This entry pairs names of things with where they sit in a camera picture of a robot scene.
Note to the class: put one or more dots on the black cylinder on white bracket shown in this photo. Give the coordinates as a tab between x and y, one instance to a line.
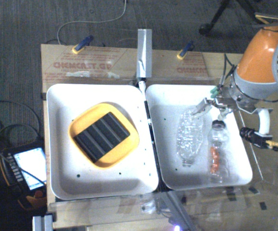
264	121

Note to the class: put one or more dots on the brown cardboard board red print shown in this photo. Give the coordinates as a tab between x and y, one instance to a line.
167	61

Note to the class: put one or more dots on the crushed clear plastic bottle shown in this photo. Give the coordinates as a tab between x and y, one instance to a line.
189	136

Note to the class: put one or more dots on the black ribbed block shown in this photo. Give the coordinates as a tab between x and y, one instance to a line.
101	136

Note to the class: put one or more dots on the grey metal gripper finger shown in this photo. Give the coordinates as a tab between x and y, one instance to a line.
202	105
224	113

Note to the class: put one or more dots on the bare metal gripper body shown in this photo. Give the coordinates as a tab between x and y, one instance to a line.
235	101

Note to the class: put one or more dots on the yellow plate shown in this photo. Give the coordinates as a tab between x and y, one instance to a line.
81	124

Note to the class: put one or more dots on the white plastic tray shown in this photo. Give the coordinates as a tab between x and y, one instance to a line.
167	138
64	138

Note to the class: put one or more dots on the clear bottle with orange label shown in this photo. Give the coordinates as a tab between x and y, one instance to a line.
217	150

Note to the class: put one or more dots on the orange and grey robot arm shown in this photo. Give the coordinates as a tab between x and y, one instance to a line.
258	61

